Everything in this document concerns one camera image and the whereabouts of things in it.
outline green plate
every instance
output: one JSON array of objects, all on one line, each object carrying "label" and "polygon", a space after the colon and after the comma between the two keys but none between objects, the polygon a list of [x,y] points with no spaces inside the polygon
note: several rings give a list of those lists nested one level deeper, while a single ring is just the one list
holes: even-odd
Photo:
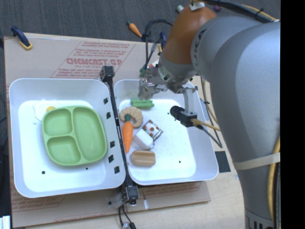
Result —
[{"label": "green plate", "polygon": [[107,152],[105,130],[98,113],[86,106],[67,106],[48,111],[42,134],[51,160],[75,166],[100,160]]}]

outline toy carrot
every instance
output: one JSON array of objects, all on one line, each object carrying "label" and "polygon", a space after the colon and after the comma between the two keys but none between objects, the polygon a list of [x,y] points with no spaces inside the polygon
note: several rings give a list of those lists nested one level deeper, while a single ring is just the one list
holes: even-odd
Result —
[{"label": "toy carrot", "polygon": [[131,115],[125,115],[125,123],[123,125],[123,141],[126,153],[129,152],[130,144],[132,143],[133,124],[130,122]]},{"label": "toy carrot", "polygon": [[137,36],[142,38],[142,34],[140,33],[139,29],[136,27],[134,23],[131,23],[130,21],[127,21],[127,25],[129,26],[129,29],[135,33]]}]

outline blue tool handle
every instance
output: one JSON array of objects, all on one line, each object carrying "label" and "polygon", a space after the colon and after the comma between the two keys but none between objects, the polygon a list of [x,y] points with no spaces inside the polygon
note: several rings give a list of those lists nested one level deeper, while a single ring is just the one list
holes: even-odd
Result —
[{"label": "blue tool handle", "polygon": [[29,47],[31,45],[24,33],[16,26],[12,26],[10,30],[13,32],[14,36],[17,36],[25,46]]}]

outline gray floor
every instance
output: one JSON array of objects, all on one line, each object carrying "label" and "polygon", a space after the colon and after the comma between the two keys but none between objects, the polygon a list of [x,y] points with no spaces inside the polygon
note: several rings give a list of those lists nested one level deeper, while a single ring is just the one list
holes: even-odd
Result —
[{"label": "gray floor", "polygon": [[[12,35],[11,27],[24,32],[140,41],[129,31],[126,22],[134,22],[143,33],[150,20],[173,22],[179,4],[189,0],[0,0],[0,32]],[[281,0],[225,0],[249,5],[280,19]],[[234,12],[222,8],[218,16]],[[157,24],[152,39],[169,26]],[[0,181],[0,217],[11,214],[7,151],[6,84],[4,50],[0,49],[0,153],[3,153],[3,180]]]}]

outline white strap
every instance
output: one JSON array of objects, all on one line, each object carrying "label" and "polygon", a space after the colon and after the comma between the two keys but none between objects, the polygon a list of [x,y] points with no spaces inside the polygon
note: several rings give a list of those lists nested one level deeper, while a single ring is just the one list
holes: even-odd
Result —
[{"label": "white strap", "polygon": [[281,162],[281,152],[247,160],[244,162],[235,162],[233,164],[236,170],[247,170],[256,167],[267,166],[278,162]]}]

